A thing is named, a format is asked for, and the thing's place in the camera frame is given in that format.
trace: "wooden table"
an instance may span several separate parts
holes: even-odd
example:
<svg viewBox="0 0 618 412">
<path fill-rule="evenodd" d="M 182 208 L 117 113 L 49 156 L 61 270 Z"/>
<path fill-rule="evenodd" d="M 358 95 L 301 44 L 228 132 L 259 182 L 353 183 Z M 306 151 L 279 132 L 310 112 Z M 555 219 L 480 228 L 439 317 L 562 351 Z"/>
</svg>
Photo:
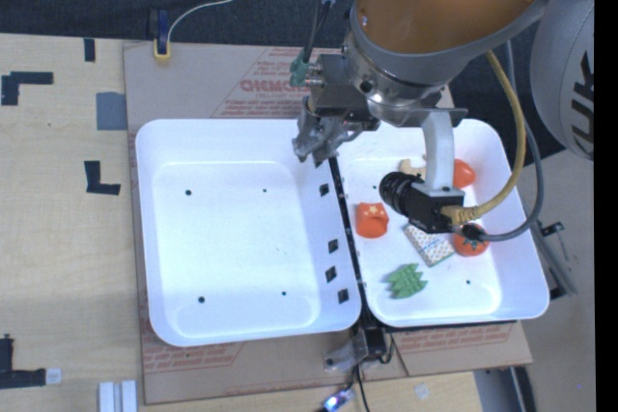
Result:
<svg viewBox="0 0 618 412">
<path fill-rule="evenodd" d="M 123 94 L 123 42 L 0 35 L 0 73 L 53 72 L 0 106 L 0 334 L 16 370 L 59 368 L 62 382 L 0 390 L 0 411 L 97 410 L 98 384 L 136 380 L 140 410 L 313 412 L 328 393 L 307 389 L 145 406 L 131 221 L 127 135 L 98 130 L 96 95 Z M 84 162 L 118 196 L 88 194 Z M 415 393 L 424 384 L 425 398 Z M 482 410 L 472 372 L 365 384 L 373 412 Z M 343 410 L 362 411 L 357 398 Z"/>
</svg>

